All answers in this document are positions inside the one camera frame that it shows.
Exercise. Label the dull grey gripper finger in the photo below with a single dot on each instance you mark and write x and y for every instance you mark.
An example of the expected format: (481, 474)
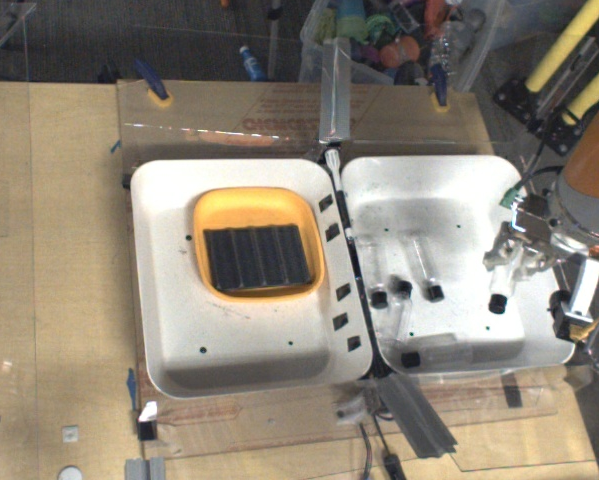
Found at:
(535, 260)
(496, 250)

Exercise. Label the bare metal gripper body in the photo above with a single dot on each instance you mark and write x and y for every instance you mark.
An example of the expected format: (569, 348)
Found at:
(536, 220)

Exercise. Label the clear bottle with black cap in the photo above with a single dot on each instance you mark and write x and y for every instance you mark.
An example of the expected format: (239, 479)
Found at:
(403, 313)
(444, 350)
(379, 299)
(434, 292)
(499, 300)

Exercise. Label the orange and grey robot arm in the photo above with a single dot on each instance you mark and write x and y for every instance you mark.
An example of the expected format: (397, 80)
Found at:
(589, 158)

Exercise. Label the white plastic tray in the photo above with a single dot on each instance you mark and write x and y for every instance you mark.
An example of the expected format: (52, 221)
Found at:
(444, 198)
(239, 338)

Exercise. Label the black ribbed rectangular pad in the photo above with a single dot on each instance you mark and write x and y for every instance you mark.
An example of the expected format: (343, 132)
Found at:
(256, 258)

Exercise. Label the yellow rectangular bowl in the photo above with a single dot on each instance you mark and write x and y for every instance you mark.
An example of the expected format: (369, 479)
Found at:
(254, 208)

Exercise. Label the clear storage bin with toys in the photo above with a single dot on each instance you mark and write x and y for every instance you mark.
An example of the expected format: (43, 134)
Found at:
(379, 23)

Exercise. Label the brown cardboard board red print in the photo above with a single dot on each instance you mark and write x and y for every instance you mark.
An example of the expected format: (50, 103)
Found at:
(219, 118)

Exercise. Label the blue bottle with white cap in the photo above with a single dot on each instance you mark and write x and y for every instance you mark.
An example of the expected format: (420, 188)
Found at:
(251, 63)

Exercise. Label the black cylinder on white bracket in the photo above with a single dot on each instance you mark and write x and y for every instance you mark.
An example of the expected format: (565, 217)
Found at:
(584, 288)

